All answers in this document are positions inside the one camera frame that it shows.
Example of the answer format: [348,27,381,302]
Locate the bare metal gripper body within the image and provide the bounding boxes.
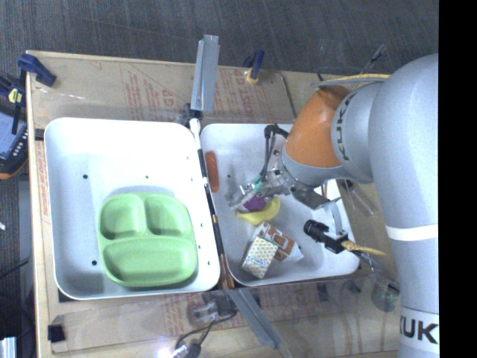
[248,162,296,199]

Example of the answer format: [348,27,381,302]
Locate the purple grapes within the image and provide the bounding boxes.
[244,195,267,213]

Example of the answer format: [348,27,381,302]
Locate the yellow banana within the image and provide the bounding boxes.
[235,195,281,227]

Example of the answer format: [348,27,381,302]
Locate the thin black and white rod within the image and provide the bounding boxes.
[189,119,236,290]

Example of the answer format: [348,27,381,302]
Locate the orange sausage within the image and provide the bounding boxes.
[204,150,221,194]

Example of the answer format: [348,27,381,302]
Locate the white plastic tray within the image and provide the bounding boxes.
[200,122,361,287]
[43,116,221,301]

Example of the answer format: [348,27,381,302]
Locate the orange and white carton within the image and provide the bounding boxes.
[254,221,305,263]

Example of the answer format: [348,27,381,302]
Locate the yellow patterned carton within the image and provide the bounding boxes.
[240,236,279,280]

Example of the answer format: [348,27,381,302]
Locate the green divided plate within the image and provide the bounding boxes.
[97,192,198,289]

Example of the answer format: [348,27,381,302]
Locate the brown cardboard board red print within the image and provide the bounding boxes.
[25,49,402,358]

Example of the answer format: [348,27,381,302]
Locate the black cylinder on white bracket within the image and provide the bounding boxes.
[303,198,350,255]

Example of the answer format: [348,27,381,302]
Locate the black block with thin wires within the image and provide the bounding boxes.
[208,292,239,317]

